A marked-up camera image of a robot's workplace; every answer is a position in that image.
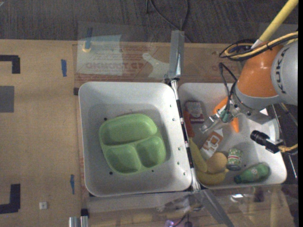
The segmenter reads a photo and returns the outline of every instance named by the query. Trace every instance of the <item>green sauce bottle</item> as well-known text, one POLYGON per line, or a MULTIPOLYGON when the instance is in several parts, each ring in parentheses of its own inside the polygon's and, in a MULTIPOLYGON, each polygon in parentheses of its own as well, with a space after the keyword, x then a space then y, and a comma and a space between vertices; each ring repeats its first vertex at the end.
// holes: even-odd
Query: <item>green sauce bottle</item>
POLYGON ((270 168, 267 163, 261 162, 253 165, 234 177, 236 184, 261 182, 268 178, 270 168))

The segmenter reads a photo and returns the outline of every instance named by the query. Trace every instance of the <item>white tray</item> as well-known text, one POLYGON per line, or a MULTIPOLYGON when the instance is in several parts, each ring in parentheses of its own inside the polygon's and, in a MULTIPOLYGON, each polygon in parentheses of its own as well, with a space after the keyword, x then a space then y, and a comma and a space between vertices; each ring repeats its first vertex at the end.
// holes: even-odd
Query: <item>white tray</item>
MULTIPOLYGON (((181 106, 185 107, 185 102, 188 100, 194 100, 201 102, 202 109, 205 118, 212 115, 213 108, 226 98, 225 88, 222 83, 185 83, 179 87, 178 95, 181 106)), ((217 151, 224 152, 227 154, 228 150, 232 147, 240 148, 243 151, 243 162, 242 169, 240 171, 229 171, 226 174, 224 182, 220 185, 207 186, 207 188, 234 188, 234 187, 247 187, 252 185, 270 185, 270 184, 281 184, 286 180, 287 171, 281 155, 281 152, 271 153, 250 139, 250 134, 253 130, 263 132, 273 138, 279 138, 279 128, 275 119, 266 123, 260 123, 261 121, 253 121, 247 119, 246 116, 240 115, 239 117, 239 128, 240 132, 236 133, 231 125, 223 127, 223 140, 220 143, 217 151), (236 184, 233 177, 245 170, 249 166, 259 163, 266 162, 270 166, 271 174, 269 178, 260 183, 249 183, 249 184, 236 184)), ((200 124, 192 124, 195 131, 195 137, 193 141, 199 145, 202 135, 199 134, 201 127, 200 124)))
POLYGON ((179 192, 191 186, 192 175, 172 88, 163 83, 88 82, 79 90, 84 148, 85 185, 98 197, 179 192), (144 113, 161 131, 165 162, 134 175, 110 174, 98 139, 105 118, 144 113))

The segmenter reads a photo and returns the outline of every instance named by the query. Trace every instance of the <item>green plate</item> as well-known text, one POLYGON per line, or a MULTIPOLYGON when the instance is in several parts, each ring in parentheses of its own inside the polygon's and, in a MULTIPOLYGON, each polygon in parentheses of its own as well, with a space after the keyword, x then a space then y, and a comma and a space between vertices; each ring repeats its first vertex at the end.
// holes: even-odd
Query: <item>green plate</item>
POLYGON ((99 128, 99 140, 106 161, 119 174, 150 170, 162 164, 166 157, 157 125, 142 113, 105 121, 99 128))

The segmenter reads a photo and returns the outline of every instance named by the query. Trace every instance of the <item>can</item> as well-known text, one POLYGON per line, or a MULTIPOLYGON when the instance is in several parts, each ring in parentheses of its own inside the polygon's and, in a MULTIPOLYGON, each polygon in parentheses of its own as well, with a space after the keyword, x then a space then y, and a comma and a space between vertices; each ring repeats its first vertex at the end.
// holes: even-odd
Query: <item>can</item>
POLYGON ((226 168, 231 171, 241 170, 243 151, 238 148, 231 148, 228 151, 226 168))

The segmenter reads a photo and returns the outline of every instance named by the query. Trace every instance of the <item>yellow stick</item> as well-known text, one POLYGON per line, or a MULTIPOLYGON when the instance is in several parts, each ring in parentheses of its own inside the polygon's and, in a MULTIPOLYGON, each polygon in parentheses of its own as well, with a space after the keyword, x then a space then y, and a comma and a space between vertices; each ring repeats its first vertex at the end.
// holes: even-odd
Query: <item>yellow stick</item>
POLYGON ((280 25, 285 21, 288 15, 293 11, 293 9, 298 5, 299 0, 288 0, 284 7, 280 10, 274 20, 270 23, 267 29, 263 32, 260 38, 254 43, 252 48, 255 48, 262 42, 268 41, 274 32, 280 27, 280 25))

